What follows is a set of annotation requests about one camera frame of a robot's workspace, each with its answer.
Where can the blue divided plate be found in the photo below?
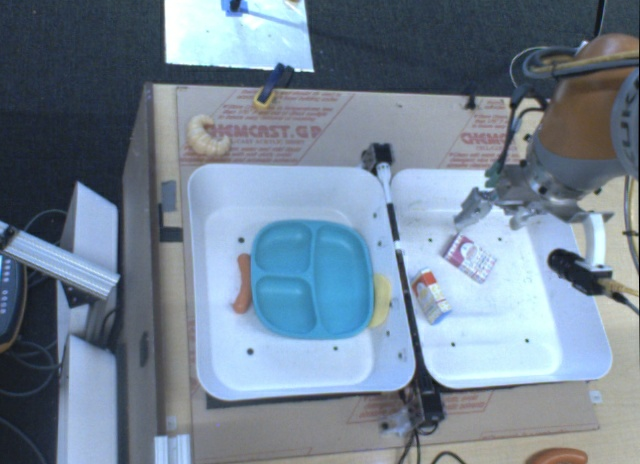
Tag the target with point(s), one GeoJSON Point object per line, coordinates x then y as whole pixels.
{"type": "Point", "coordinates": [330, 277]}

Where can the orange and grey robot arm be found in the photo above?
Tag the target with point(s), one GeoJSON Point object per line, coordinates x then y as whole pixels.
{"type": "Point", "coordinates": [575, 107]}

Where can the brown cardboard board red print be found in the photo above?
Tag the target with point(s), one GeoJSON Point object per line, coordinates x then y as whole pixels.
{"type": "Point", "coordinates": [320, 122]}

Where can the yellow round slice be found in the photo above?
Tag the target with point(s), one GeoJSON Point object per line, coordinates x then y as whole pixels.
{"type": "Point", "coordinates": [382, 302]}

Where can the red and white carton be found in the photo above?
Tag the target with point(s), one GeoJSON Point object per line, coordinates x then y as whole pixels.
{"type": "Point", "coordinates": [470, 258]}

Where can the orange and white carton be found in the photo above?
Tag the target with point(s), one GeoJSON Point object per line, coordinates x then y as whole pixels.
{"type": "Point", "coordinates": [431, 297]}

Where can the thin black and white rod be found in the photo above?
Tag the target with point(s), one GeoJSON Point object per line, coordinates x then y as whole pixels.
{"type": "Point", "coordinates": [400, 247]}

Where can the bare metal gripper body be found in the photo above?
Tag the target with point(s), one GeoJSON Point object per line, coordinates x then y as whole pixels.
{"type": "Point", "coordinates": [525, 192]}

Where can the cream ribbed curved toy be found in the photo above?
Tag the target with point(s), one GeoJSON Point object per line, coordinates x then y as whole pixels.
{"type": "Point", "coordinates": [200, 139]}

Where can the black cylinder on white bracket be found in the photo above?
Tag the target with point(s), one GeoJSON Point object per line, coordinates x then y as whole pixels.
{"type": "Point", "coordinates": [575, 267]}

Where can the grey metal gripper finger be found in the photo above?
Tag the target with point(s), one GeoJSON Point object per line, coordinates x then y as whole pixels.
{"type": "Point", "coordinates": [522, 218]}
{"type": "Point", "coordinates": [475, 207]}

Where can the white plastic tray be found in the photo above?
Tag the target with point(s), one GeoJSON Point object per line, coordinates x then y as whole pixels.
{"type": "Point", "coordinates": [510, 332]}
{"type": "Point", "coordinates": [225, 352]}

